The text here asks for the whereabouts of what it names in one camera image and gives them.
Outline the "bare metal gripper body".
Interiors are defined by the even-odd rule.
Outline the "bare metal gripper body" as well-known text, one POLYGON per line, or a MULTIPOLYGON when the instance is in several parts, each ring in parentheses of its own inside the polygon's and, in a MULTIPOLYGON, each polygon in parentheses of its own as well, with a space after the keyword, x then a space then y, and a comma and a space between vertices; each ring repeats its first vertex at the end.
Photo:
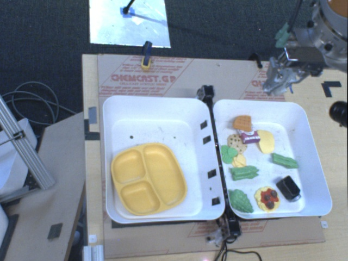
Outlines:
POLYGON ((316 15, 295 28, 285 47, 289 60, 347 72, 347 18, 316 15))

